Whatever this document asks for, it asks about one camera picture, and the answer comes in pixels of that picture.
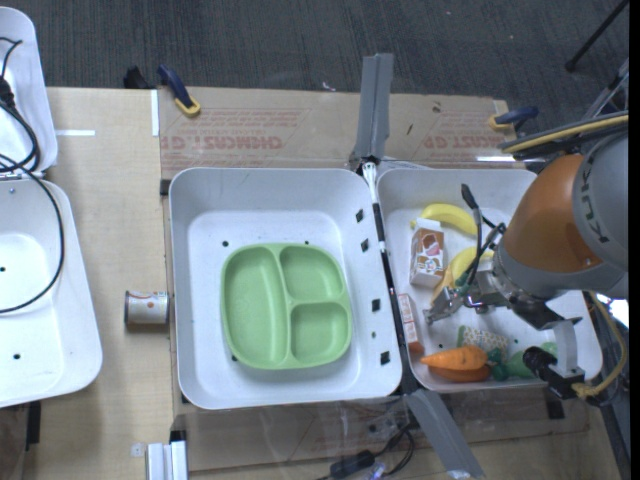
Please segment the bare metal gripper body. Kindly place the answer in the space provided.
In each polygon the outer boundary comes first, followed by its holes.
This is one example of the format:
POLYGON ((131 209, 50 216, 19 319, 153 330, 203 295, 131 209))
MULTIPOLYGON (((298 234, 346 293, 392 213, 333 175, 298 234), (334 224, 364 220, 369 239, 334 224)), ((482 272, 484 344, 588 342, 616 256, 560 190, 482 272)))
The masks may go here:
POLYGON ((493 306, 504 306, 519 315, 542 315, 546 300, 535 293, 541 280, 541 272, 536 269, 492 267, 478 271, 474 279, 471 273, 461 274, 454 279, 452 288, 466 289, 467 299, 461 307, 480 313, 493 306))

